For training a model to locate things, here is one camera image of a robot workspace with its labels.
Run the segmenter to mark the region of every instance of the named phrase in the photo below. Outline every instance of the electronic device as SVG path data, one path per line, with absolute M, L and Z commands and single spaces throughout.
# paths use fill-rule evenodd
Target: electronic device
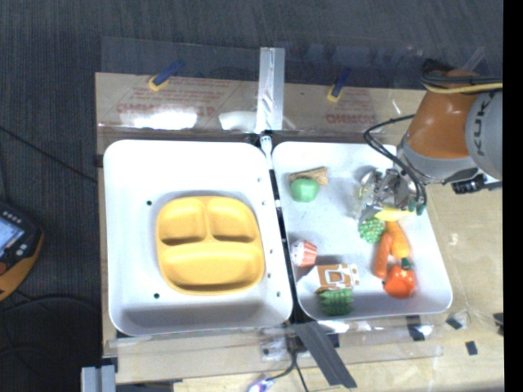
M 0 301 L 24 281 L 42 247 L 43 231 L 31 218 L 0 201 Z

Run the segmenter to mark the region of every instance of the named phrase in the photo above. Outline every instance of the black cable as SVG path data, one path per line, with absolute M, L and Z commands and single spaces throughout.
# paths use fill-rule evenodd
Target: black cable
M 307 385 L 305 383 L 305 379 L 303 379 L 302 370 L 297 365 L 297 363 L 296 363 L 296 370 L 297 370 L 297 374 L 300 376 L 300 380 L 302 381 L 303 389 L 305 390 L 305 392 L 309 392 L 309 390 L 307 389 Z
M 297 364 L 297 355 L 296 353 L 291 353 L 291 364 L 289 367 L 287 367 L 283 372 L 281 372 L 279 375 L 275 375 L 275 376 L 272 376 L 272 377 L 268 377 L 266 379 L 266 381 L 274 381 L 276 379 L 279 379 L 280 377 L 284 377 L 284 376 L 287 376 L 290 372 L 292 372 L 294 369 L 297 370 L 297 374 L 300 376 L 300 380 L 302 381 L 302 385 L 303 385 L 303 389 L 305 390 L 305 392 L 309 392 L 309 390 L 307 389 L 307 385 L 305 383 L 305 379 L 303 378 L 303 375 L 302 375 L 302 370 L 300 369 L 300 367 L 298 366 Z
M 57 157 L 55 157 L 54 155 L 50 155 L 48 153 L 46 153 L 43 149 L 37 147 L 35 144 L 32 144 L 31 142 L 25 140 L 24 138 L 22 138 L 21 136 L 18 136 L 17 134 L 15 134 L 14 132 L 11 132 L 9 131 L 8 129 L 6 129 L 5 127 L 3 127 L 2 125 L 0 125 L 0 131 L 3 131 L 5 133 L 7 133 L 9 136 L 15 138 L 16 140 L 18 140 L 19 142 L 21 142 L 22 144 L 25 144 L 27 145 L 28 147 L 31 147 L 32 149 L 38 151 L 41 155 L 45 156 L 45 157 L 48 157 L 50 158 L 51 160 L 53 161 L 56 161 L 57 163 L 59 163 L 60 165 L 64 166 L 65 168 L 67 168 L 68 170 L 71 170 L 73 173 L 76 173 L 78 174 L 79 176 L 83 177 L 84 179 L 87 179 L 89 181 L 92 181 L 93 183 L 97 183 L 98 184 L 98 180 L 97 179 L 94 179 L 92 178 L 91 176 L 88 176 L 87 174 L 83 173 L 82 171 L 80 170 L 77 170 L 76 168 L 70 166 L 68 163 L 65 163 L 63 162 L 62 160 L 58 159 Z
M 22 296 L 24 299 L 26 299 L 27 301 L 33 301 L 34 298 L 31 297 L 30 295 L 27 295 L 23 292 L 19 292 L 19 291 L 15 291 L 15 293 L 17 293 L 18 295 Z M 12 301 L 12 296 L 9 297 L 9 299 L 11 299 L 11 303 L 13 305 L 16 305 L 16 303 L 14 301 Z M 75 336 L 70 330 L 69 330 L 69 327 L 66 327 L 62 322 L 61 320 L 55 315 L 55 311 L 49 309 L 44 302 L 37 302 L 37 305 L 40 306 L 41 309 L 43 309 L 47 315 L 49 315 L 52 320 L 55 322 L 56 326 L 58 327 L 61 327 L 61 330 L 64 334 L 67 335 L 67 337 L 73 342 L 73 344 L 76 346 L 77 350 L 83 350 L 82 346 L 80 345 L 80 340 L 78 339 L 77 336 Z
M 435 75 L 433 73 L 429 73 L 422 75 L 420 81 L 425 84 L 430 84 L 432 86 L 437 87 L 441 87 L 445 84 L 468 84 L 470 86 L 475 86 L 480 84 L 493 84 L 496 82 L 502 82 L 503 77 L 487 77 L 476 75 L 448 77 L 444 75 Z
M 12 339 L 11 339 L 11 335 L 9 333 L 9 329 L 7 327 L 6 319 L 4 318 L 5 317 L 4 314 L 5 314 L 5 312 L 4 312 L 4 310 L 2 310 L 2 312 L 0 312 L 0 321 L 1 321 L 1 324 L 2 324 L 2 329 L 4 331 L 4 335 L 5 335 L 6 340 L 7 340 L 7 348 L 2 350 L 2 353 L 0 354 L 0 357 L 6 358 L 10 354 L 14 354 L 18 358 L 18 361 L 20 361 L 22 363 L 22 365 L 27 370 L 29 370 L 31 373 L 33 373 L 37 378 L 39 378 L 39 379 L 41 379 L 43 381 L 57 382 L 58 378 L 45 376 L 44 374 L 39 372 L 35 367 L 33 367 L 31 364 L 29 364 L 21 356 L 20 352 L 22 350 L 31 349 L 31 350 L 38 350 L 38 351 L 40 351 L 41 349 L 44 349 L 44 348 L 42 346 L 36 346 L 36 345 L 14 345 L 13 342 L 12 342 Z M 40 354 L 45 356 L 47 360 L 49 359 L 49 356 L 51 355 L 49 350 L 46 350 L 46 349 L 44 349 L 44 352 L 40 352 Z
M 23 308 L 31 306 L 31 305 L 40 305 L 48 313 L 50 313 L 51 315 L 54 315 L 51 310 L 49 310 L 47 307 L 44 306 L 45 303 L 50 302 L 50 301 L 72 302 L 74 304 L 81 305 L 81 306 L 89 309 L 90 311 L 94 311 L 96 314 L 99 314 L 100 311 L 91 302 L 86 301 L 82 298 L 75 297 L 75 296 L 54 294 L 54 295 L 47 295 L 47 296 L 40 296 L 40 297 L 32 297 L 32 296 L 27 295 L 20 291 L 15 291 L 15 293 L 22 296 L 27 301 L 15 303 L 12 299 L 12 296 L 9 296 L 9 300 L 12 303 L 12 305 L 10 307 L 6 307 L 3 303 L 0 304 L 2 306 L 2 309 L 0 312 L 0 323 L 2 325 L 4 334 L 5 334 L 5 337 L 7 340 L 7 348 L 4 350 L 0 350 L 0 359 L 6 358 L 9 355 L 14 354 L 18 358 L 18 360 L 24 365 L 24 367 L 26 367 L 31 373 L 33 373 L 39 379 L 41 379 L 43 381 L 53 382 L 54 384 L 56 384 L 58 381 L 62 382 L 62 380 L 59 376 L 53 376 L 53 377 L 46 376 L 45 374 L 43 374 L 39 370 L 37 370 L 33 365 L 28 363 L 24 359 L 24 357 L 22 357 L 20 352 L 23 350 L 39 350 L 40 354 L 47 357 L 47 360 L 49 359 L 49 356 L 51 355 L 51 353 L 48 350 L 44 349 L 42 346 L 38 346 L 38 345 L 14 345 L 12 342 L 12 339 L 11 339 L 11 335 L 9 333 L 9 329 L 7 327 L 7 321 L 5 318 L 6 315 L 14 310 L 20 310 L 20 309 L 23 309 Z M 76 345 L 78 345 L 78 339 L 75 336 L 72 336 L 72 334 L 69 333 L 69 338 L 72 339 L 74 341 L 74 343 L 76 343 Z M 64 364 L 61 361 L 61 359 L 59 359 L 56 356 L 54 357 L 54 359 L 56 359 L 57 362 L 60 363 L 59 364 L 60 367 L 64 367 Z M 72 385 L 72 384 L 78 383 L 78 381 L 66 381 L 65 383 L 67 385 Z
M 371 148 L 375 149 L 381 155 L 384 155 L 385 157 L 390 159 L 394 164 L 396 164 L 399 168 L 401 168 L 401 170 L 405 174 L 407 174 L 410 177 L 410 179 L 412 180 L 412 182 L 414 183 L 414 186 L 416 188 L 416 202 L 419 203 L 420 198 L 422 198 L 422 204 L 426 205 L 427 204 L 427 193 L 426 193 L 425 188 L 423 187 L 423 184 L 418 179 L 418 177 L 398 157 L 396 157 L 387 148 L 385 148 L 385 146 L 381 142 L 379 142 L 376 138 L 374 138 L 372 135 L 370 135 L 370 132 L 373 131 L 374 129 L 377 129 L 379 127 L 384 127 L 386 125 L 390 125 L 391 123 L 396 123 L 396 122 L 401 122 L 401 121 L 405 121 L 408 119 L 412 119 L 414 116 L 415 116 L 414 114 L 410 114 L 407 116 L 403 116 L 401 118 L 393 118 L 393 119 L 389 119 L 388 121 L 378 123 L 377 125 L 374 125 L 374 126 L 370 127 L 369 129 L 367 129 L 364 132 L 363 137 L 364 137 L 365 141 L 367 142 L 367 144 L 370 145 Z
M 13 310 L 21 309 L 21 308 L 24 308 L 24 307 L 27 307 L 27 306 L 36 305 L 36 304 L 39 304 L 39 303 L 45 303 L 45 302 L 49 302 L 49 301 L 72 302 L 72 303 L 75 303 L 75 304 L 78 304 L 78 305 L 82 305 L 82 306 L 88 308 L 89 310 L 91 310 L 92 312 L 94 312 L 96 314 L 100 314 L 101 313 L 100 310 L 96 306 L 94 306 L 91 302 L 89 302 L 89 301 L 87 301 L 85 299 L 76 297 L 76 296 L 54 294 L 54 295 L 45 295 L 45 296 L 38 296 L 38 297 L 32 298 L 31 296 L 25 295 L 24 293 L 21 293 L 21 292 L 18 292 L 18 291 L 15 291 L 15 292 L 19 293 L 22 296 L 25 296 L 26 298 L 29 298 L 30 301 L 19 302 L 17 304 L 14 304 L 12 307 L 4 309 L 4 312 L 6 312 L 6 313 L 11 312 Z
M 273 381 L 275 379 L 278 379 L 280 377 L 284 377 L 284 376 L 287 376 L 290 372 L 292 372 L 294 370 L 294 368 L 297 366 L 297 356 L 295 353 L 292 353 L 291 354 L 291 364 L 289 367 L 287 367 L 285 369 L 284 372 L 281 372 L 279 375 L 275 375 L 275 376 L 272 376 L 272 377 L 268 377 L 266 380 L 267 381 Z

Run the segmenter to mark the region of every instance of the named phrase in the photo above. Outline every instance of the yellow plate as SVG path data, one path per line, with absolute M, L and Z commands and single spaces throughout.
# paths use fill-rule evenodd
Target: yellow plate
M 183 293 L 237 292 L 258 283 L 265 272 L 256 217 L 234 198 L 167 203 L 156 220 L 156 246 L 163 278 Z

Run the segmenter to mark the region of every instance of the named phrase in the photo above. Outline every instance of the gray carpet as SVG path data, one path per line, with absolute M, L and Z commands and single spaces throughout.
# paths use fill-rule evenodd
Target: gray carpet
M 0 304 L 3 392 L 80 390 L 80 367 L 100 361 L 94 74 L 146 69 L 107 38 L 284 47 L 290 82 L 350 65 L 348 85 L 419 88 L 428 57 L 503 73 L 503 0 L 0 0 L 2 172 L 46 233 Z

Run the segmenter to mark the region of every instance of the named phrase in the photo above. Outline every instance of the toy carrot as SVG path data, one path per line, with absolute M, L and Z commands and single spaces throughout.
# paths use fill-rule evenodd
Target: toy carrot
M 395 220 L 387 221 L 385 228 L 385 231 L 392 235 L 392 255 L 398 260 L 408 257 L 410 255 L 410 245 L 400 224 Z
M 391 252 L 392 239 L 392 235 L 385 232 L 379 241 L 373 266 L 373 273 L 379 278 L 387 276 L 387 258 Z

